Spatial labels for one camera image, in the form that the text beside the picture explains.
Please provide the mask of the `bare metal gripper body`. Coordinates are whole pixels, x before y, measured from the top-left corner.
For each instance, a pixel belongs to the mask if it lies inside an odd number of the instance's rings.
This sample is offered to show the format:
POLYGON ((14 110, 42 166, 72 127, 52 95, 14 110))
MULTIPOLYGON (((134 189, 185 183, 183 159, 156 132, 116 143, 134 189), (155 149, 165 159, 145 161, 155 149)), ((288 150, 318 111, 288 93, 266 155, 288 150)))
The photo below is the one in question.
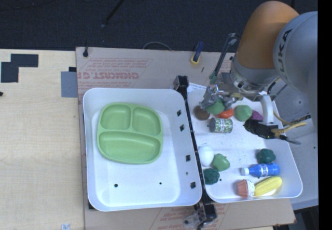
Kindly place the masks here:
POLYGON ((259 101, 263 90, 275 80, 275 72, 213 72, 213 86, 219 95, 259 101))

